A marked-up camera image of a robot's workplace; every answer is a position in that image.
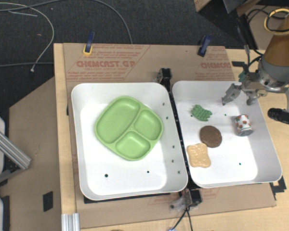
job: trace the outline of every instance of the black clip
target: black clip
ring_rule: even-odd
[[[212,36],[211,35],[205,35],[203,36],[200,44],[201,47],[198,50],[198,55],[204,57],[204,55],[206,54],[207,51],[207,47],[210,44],[210,41],[212,40]]]
[[[85,55],[91,55],[92,53],[92,48],[93,48],[93,40],[94,40],[94,37],[95,37],[95,32],[90,32],[89,33],[89,36],[88,36],[88,41],[87,41],[87,44],[83,47],[83,54]]]

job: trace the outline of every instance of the dark background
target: dark background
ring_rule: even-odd
[[[48,0],[0,0],[32,5]],[[125,19],[134,44],[197,45],[211,34],[211,45],[242,49],[235,29],[235,17],[223,0],[212,0],[199,13],[194,0],[101,0]],[[261,5],[289,7],[289,0],[261,0]],[[11,8],[11,5],[0,5]],[[55,43],[85,43],[90,30],[96,43],[129,44],[120,18],[109,8],[87,0],[66,0],[36,7],[46,14],[55,29]],[[35,62],[49,43],[52,30],[47,20],[31,10],[0,12],[0,64]],[[40,62],[53,62],[51,46]],[[53,77],[53,65],[0,67],[0,115],[10,106]]]

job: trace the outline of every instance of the table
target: table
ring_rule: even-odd
[[[231,61],[244,61],[244,50],[227,50]],[[65,79],[65,60],[63,44],[54,44],[54,70],[58,123],[58,150],[60,167],[61,211],[62,214],[76,213],[75,189],[72,168],[72,155],[70,143],[70,129],[66,115],[67,95]],[[241,72],[240,68],[233,67],[234,75]],[[271,107],[283,108],[286,97],[282,94],[271,94],[259,99],[262,111],[265,114],[269,132],[275,145],[279,160],[283,168],[283,176],[287,190],[277,195],[277,206],[273,208],[252,209],[237,212],[218,213],[213,215],[194,216],[192,222],[195,230],[289,230],[289,125],[276,122],[266,116],[266,111]],[[116,225],[86,229],[90,231],[147,231],[167,230],[173,226],[177,219],[148,221],[141,223]],[[189,230],[189,222],[184,218],[177,230]]]

